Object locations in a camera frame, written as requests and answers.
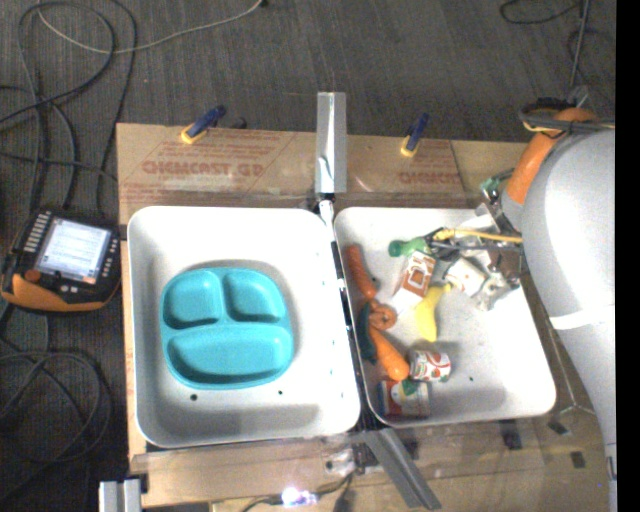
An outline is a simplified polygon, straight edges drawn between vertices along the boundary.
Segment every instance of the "orange carrot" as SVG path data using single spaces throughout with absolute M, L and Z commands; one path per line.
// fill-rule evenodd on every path
M 350 245 L 346 250 L 347 265 L 351 275 L 358 286 L 358 290 L 366 297 L 367 300 L 371 300 L 376 296 L 378 290 L 376 289 L 373 281 L 369 277 L 367 270 L 364 268 L 364 261 L 362 260 L 362 252 L 357 245 Z
M 389 378 L 398 382 L 406 379 L 410 371 L 409 363 L 405 361 L 400 352 L 374 327 L 369 327 L 369 335 L 376 346 L 377 359 Z

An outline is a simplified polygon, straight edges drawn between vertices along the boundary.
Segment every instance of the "soda can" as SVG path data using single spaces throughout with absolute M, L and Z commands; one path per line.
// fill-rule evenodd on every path
M 451 374 L 451 361 L 444 352 L 411 350 L 409 352 L 410 377 L 427 382 L 446 382 Z
M 385 416 L 427 418 L 431 414 L 429 388 L 424 381 L 383 380 L 378 384 L 378 394 Z

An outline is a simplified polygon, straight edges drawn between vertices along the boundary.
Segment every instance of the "dark floor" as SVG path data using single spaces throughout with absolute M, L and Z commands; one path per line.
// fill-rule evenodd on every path
M 113 37 L 115 48 L 124 50 L 235 16 L 255 2 L 50 2 L 42 18 L 31 9 L 35 1 L 1 2 L 2 252 L 31 209 L 33 165 L 16 155 L 33 158 L 38 152 L 41 158 L 90 164 L 93 170 L 79 171 L 71 203 L 116 219 L 116 187 L 96 172 L 116 174 L 111 137 L 116 121 L 182 126 L 222 103 L 228 110 L 222 125 L 244 117 L 254 129 L 314 131 L 317 92 L 341 91 L 347 93 L 352 134 L 401 136 L 417 113 L 426 111 L 430 138 L 527 141 L 531 134 L 518 121 L 518 110 L 539 97 L 565 98 L 572 89 L 579 2 L 516 0 L 504 6 L 511 21 L 501 15 L 498 0 L 265 3 L 224 25 L 109 58 L 69 43 L 45 22 L 86 46 L 108 49 Z M 544 23 L 521 23 L 565 10 Z M 616 21 L 615 0 L 590 3 L 573 81 L 588 86 L 585 106 L 602 118 L 615 116 Z M 40 109 L 40 134 L 34 109 L 7 117 L 35 103 L 34 98 L 58 95 L 56 103 L 72 127 L 75 154 L 65 124 L 48 104 Z M 38 170 L 47 172 L 40 204 L 60 204 L 69 167 L 41 163 Z M 97 510 L 98 482 L 126 475 L 121 306 L 117 295 L 103 309 L 50 318 L 48 325 L 44 317 L 20 310 L 2 318 L 0 356 L 44 348 L 80 354 L 95 362 L 104 381 L 98 395 L 93 372 L 71 359 L 51 361 L 46 369 L 69 396 L 53 378 L 41 376 L 22 396 L 17 417 L 0 422 L 2 510 L 82 510 L 84 501 L 86 510 Z M 14 358 L 0 359 L 0 364 L 4 408 L 32 363 Z M 53 465 L 25 459 L 60 456 L 96 399 L 86 436 L 64 454 L 78 454 L 99 439 L 88 456 Z

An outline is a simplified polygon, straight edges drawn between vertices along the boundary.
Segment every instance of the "white plastic tray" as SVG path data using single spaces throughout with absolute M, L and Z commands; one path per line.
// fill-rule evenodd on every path
M 380 284 L 377 299 L 388 303 L 403 265 L 402 258 L 388 255 L 389 242 L 456 227 L 473 217 L 473 210 L 347 208 L 336 216 L 335 231 L 341 251 L 350 244 L 361 246 L 365 263 Z M 355 315 L 361 296 L 348 269 L 345 273 Z M 478 310 L 462 292 L 451 291 L 440 300 L 436 319 L 439 339 L 433 344 L 421 341 L 409 312 L 385 331 L 404 352 L 413 347 L 450 356 L 450 380 L 429 383 L 431 416 L 384 418 L 376 393 L 384 374 L 364 361 L 367 399 L 379 419 L 396 427 L 439 425 L 536 416 L 553 406 L 555 385 L 521 288 L 498 300 L 489 312 Z
M 313 437 L 349 430 L 360 414 L 328 231 L 305 210 L 154 206 L 128 226 L 136 419 L 154 445 Z M 207 266 L 268 274 L 288 304 L 289 369 L 268 384 L 196 390 L 165 362 L 158 305 L 176 274 Z

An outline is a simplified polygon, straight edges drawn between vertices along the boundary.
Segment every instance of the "blue divided plate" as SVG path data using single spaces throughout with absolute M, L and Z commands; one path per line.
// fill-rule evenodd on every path
M 247 268 L 175 276 L 160 298 L 160 335 L 171 373 L 197 389 L 271 382 L 293 359 L 293 334 L 276 283 Z

